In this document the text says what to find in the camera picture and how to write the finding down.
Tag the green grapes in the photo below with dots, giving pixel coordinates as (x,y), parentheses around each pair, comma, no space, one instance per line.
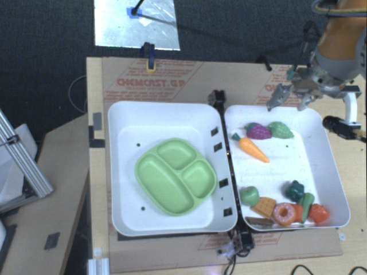
(282,129)

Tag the green apple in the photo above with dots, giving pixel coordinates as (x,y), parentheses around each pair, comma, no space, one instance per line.
(249,196)

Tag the purple grapes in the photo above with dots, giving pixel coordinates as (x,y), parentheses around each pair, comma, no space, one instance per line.
(258,131)

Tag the orange waffle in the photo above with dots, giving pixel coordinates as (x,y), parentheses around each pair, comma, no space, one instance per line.
(264,206)

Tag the black cylinder on white bracket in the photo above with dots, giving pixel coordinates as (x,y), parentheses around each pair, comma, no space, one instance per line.
(345,119)

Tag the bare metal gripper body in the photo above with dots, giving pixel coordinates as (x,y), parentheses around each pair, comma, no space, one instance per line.
(312,82)

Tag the orange carrot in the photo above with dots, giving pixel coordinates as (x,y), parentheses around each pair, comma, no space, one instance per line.
(252,149)

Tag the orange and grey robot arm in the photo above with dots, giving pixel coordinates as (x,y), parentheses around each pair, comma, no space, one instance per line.
(342,39)

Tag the orange toy food piece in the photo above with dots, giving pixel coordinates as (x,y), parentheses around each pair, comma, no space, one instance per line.
(298,212)

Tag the pink doughnut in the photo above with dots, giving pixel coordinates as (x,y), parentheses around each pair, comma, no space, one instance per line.
(284,213)

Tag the orange bell pepper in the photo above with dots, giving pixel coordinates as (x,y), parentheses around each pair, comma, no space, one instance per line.
(319,213)

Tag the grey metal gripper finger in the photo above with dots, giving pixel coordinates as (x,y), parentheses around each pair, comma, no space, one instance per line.
(277,96)
(305,102)

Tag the dark green broccoli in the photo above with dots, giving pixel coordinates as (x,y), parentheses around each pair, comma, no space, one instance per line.
(294,190)

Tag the green divided plate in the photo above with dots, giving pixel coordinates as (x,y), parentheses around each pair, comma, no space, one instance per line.
(172,179)

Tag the white plastic tray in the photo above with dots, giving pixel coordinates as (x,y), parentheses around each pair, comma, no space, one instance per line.
(286,168)
(129,119)

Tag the thin black rod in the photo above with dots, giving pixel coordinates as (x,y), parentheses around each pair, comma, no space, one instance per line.
(228,153)

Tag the brown cardboard board red print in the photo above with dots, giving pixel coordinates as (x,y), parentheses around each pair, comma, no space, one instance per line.
(183,79)

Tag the green chilli pepper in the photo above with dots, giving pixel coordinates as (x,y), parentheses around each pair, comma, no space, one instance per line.
(306,205)

